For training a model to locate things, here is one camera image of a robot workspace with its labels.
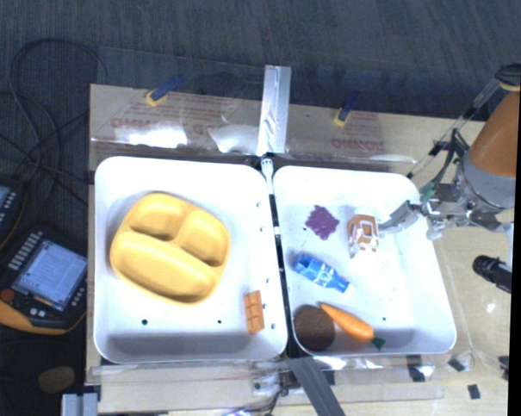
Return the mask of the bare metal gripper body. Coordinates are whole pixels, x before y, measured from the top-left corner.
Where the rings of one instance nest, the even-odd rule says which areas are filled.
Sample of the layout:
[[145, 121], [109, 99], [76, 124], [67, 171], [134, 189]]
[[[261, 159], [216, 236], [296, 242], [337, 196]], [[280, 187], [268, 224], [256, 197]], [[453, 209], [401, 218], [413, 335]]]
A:
[[479, 227], [502, 233], [497, 215], [504, 211], [482, 200], [469, 187], [453, 183], [428, 183], [420, 189], [421, 213], [429, 221], [427, 239], [439, 239], [452, 227]]

